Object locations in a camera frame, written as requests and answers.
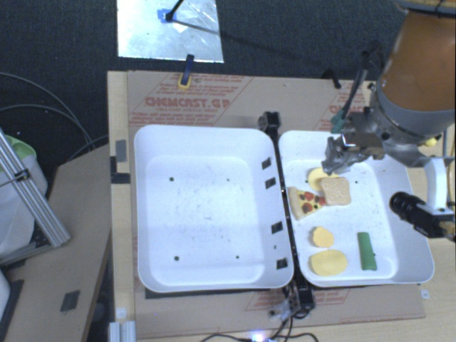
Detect large yellow round chip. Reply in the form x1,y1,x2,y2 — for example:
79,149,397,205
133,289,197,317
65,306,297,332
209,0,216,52
309,249,348,277

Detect pizza slice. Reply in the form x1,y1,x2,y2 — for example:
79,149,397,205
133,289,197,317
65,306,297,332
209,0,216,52
287,186,326,222

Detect brown cardboard board red print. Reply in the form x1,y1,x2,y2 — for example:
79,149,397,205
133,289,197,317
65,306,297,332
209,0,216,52
126,70,427,331

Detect yellow round disc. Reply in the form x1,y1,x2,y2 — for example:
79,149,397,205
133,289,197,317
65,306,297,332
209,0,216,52
306,167,331,192

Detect black cylinder on white bracket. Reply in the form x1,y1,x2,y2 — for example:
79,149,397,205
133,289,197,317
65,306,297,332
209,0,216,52
389,157,456,242

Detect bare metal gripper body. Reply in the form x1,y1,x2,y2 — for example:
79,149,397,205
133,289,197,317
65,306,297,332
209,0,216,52
341,113,432,168

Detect thin black rod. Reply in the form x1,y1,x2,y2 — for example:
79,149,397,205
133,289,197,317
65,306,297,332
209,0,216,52
267,126,308,299

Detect green stick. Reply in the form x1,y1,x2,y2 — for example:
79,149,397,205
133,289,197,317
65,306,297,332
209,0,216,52
356,231,378,272

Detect white plastic tray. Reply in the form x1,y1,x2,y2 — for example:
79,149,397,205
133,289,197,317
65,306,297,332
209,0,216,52
278,130,436,288
133,124,295,294

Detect small yellow chip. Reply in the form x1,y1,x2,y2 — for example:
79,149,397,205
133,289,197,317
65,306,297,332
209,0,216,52
311,226,335,249

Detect tan bread slice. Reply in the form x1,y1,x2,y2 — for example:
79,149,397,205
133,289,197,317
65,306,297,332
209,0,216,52
319,176,352,207

